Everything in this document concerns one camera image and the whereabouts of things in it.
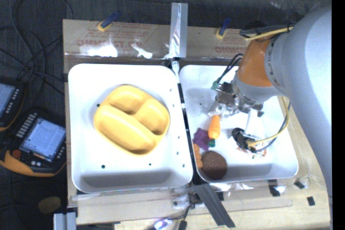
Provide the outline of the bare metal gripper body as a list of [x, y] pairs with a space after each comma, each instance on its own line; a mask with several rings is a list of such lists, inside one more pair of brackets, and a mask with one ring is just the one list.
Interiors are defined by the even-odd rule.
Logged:
[[217, 91], [216, 101], [225, 105], [231, 114], [248, 114], [252, 110], [256, 110], [258, 114], [264, 113], [264, 104], [245, 97], [234, 82], [224, 82], [221, 85], [217, 85], [215, 90]]

